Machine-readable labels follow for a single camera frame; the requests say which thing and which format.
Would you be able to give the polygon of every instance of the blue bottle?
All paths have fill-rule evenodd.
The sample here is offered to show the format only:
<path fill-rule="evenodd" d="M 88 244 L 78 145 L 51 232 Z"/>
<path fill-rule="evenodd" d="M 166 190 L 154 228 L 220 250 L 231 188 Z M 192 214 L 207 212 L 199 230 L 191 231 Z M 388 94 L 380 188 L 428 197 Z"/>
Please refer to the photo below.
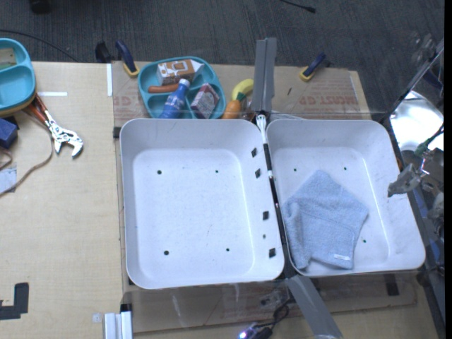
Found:
<path fill-rule="evenodd" d="M 185 94 L 190 87 L 187 79 L 181 79 L 177 89 L 168 95 L 159 118 L 178 118 L 185 106 Z"/>

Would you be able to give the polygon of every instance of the brown cord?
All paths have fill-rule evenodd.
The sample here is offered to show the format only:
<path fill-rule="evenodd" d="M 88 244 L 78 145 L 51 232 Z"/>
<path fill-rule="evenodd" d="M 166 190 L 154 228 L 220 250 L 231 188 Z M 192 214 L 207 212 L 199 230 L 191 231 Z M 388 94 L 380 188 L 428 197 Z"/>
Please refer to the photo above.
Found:
<path fill-rule="evenodd" d="M 47 127 L 44 127 L 36 118 L 34 118 L 33 116 L 29 115 L 28 116 L 41 128 L 45 129 L 46 132 L 48 132 Z M 0 164 L 0 170 L 2 170 L 3 168 L 5 168 L 6 166 L 8 166 L 9 164 L 11 164 L 11 162 L 13 162 L 13 154 L 11 153 L 11 151 L 0 147 L 0 152 L 2 152 L 4 155 L 7 155 L 9 157 L 8 161 L 6 161 L 6 163 L 1 163 Z M 9 187 L 8 189 L 6 189 L 5 191 L 0 192 L 0 197 L 2 197 L 4 194 L 6 194 L 7 192 L 16 189 L 17 187 L 19 187 L 24 181 L 25 179 L 30 176 L 30 174 L 45 166 L 47 163 L 49 163 L 49 161 L 51 160 L 52 156 L 53 156 L 53 152 L 54 152 L 54 147 L 53 147 L 53 140 L 52 140 L 52 136 L 50 136 L 50 154 L 49 156 L 43 160 L 42 162 L 38 163 L 37 165 L 34 165 L 33 167 L 31 167 L 23 176 L 21 179 L 19 179 L 13 186 Z"/>

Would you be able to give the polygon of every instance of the chair caster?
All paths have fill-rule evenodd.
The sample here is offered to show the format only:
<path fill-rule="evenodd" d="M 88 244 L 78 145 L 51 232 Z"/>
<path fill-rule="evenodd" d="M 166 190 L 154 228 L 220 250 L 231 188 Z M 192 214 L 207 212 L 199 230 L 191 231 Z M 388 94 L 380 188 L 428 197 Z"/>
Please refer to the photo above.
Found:
<path fill-rule="evenodd" d="M 47 14 L 50 12 L 49 0 L 28 0 L 30 8 L 35 14 Z"/>

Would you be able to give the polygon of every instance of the yellow banana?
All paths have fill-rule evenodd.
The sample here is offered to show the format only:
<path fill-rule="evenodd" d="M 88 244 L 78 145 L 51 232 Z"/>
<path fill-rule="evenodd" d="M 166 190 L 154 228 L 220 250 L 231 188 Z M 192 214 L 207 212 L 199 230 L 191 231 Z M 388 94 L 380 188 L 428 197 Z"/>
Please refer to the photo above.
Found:
<path fill-rule="evenodd" d="M 245 79 L 237 84 L 232 89 L 231 100 L 236 100 L 239 93 L 246 95 L 253 90 L 254 81 L 252 79 Z"/>

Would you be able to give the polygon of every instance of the blue object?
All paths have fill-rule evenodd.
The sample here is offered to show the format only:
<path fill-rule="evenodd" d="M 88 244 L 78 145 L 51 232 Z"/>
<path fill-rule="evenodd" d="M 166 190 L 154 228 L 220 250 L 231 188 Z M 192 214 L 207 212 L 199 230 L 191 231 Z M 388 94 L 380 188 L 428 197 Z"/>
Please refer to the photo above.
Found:
<path fill-rule="evenodd" d="M 307 69 L 303 72 L 304 76 L 310 76 L 312 72 L 317 68 L 317 66 L 320 65 L 320 63 L 326 58 L 326 55 L 322 52 L 320 53 L 315 60 L 310 63 L 310 65 L 307 67 Z"/>
<path fill-rule="evenodd" d="M 215 92 L 220 97 L 220 101 L 215 106 L 209 119 L 217 119 L 222 116 L 226 108 L 225 92 L 218 80 L 212 67 L 207 63 L 207 61 L 198 58 L 197 56 L 181 56 L 171 59 L 163 59 L 159 61 L 154 61 L 141 68 L 138 75 L 138 89 L 140 90 L 141 98 L 143 99 L 144 105 L 148 110 L 149 115 L 152 118 L 157 118 L 163 111 L 163 107 L 167 101 L 168 95 L 170 93 L 149 93 L 148 88 L 150 85 L 160 85 L 157 79 L 157 65 L 160 63 L 165 63 L 167 61 L 192 59 L 198 63 L 204 64 L 202 72 L 191 82 L 190 88 L 186 94 L 186 102 L 188 106 L 180 114 L 179 118 L 185 119 L 197 119 L 197 116 L 190 108 L 190 104 L 193 102 L 196 93 L 199 91 L 204 83 L 209 83 Z"/>
<path fill-rule="evenodd" d="M 118 49 L 119 56 L 124 60 L 127 68 L 131 73 L 137 72 L 138 68 L 133 61 L 132 54 L 130 54 L 129 48 L 122 40 L 117 40 L 114 46 Z"/>
<path fill-rule="evenodd" d="M 187 79 L 181 79 L 177 89 L 168 95 L 163 111 L 159 118 L 179 118 L 185 104 L 185 96 L 190 86 Z"/>
<path fill-rule="evenodd" d="M 0 70 L 0 117 L 28 106 L 35 96 L 36 80 L 30 56 L 24 46 L 12 39 L 0 39 L 0 49 L 12 49 L 16 63 Z"/>
<path fill-rule="evenodd" d="M 8 149 L 17 138 L 17 126 L 0 118 L 0 147 Z"/>
<path fill-rule="evenodd" d="M 281 206 L 292 259 L 311 258 L 353 268 L 355 246 L 368 209 L 323 171 L 315 171 Z"/>

